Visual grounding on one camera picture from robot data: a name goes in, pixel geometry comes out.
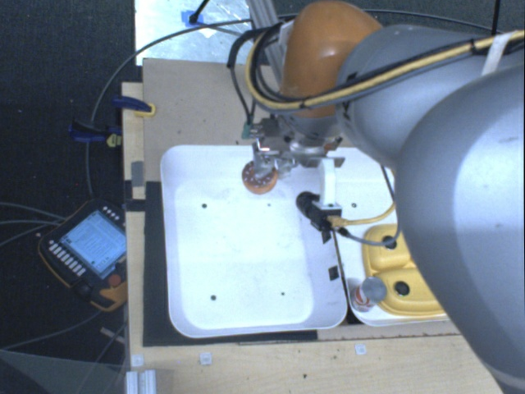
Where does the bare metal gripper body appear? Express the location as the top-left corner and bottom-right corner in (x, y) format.
(249, 115), (345, 171)

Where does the brown doughnut with pink sprinkles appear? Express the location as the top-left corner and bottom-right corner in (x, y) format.
(241, 160), (280, 195)

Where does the white plastic tray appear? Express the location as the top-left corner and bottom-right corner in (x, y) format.
(327, 146), (453, 328)
(159, 144), (349, 340)

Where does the brown cardboard board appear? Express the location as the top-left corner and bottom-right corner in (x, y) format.
(141, 57), (463, 343)

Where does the yellow divided plate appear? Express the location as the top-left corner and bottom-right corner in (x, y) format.
(361, 223), (447, 318)

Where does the black cylinder on white bracket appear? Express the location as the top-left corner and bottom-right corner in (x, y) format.
(295, 156), (344, 234)

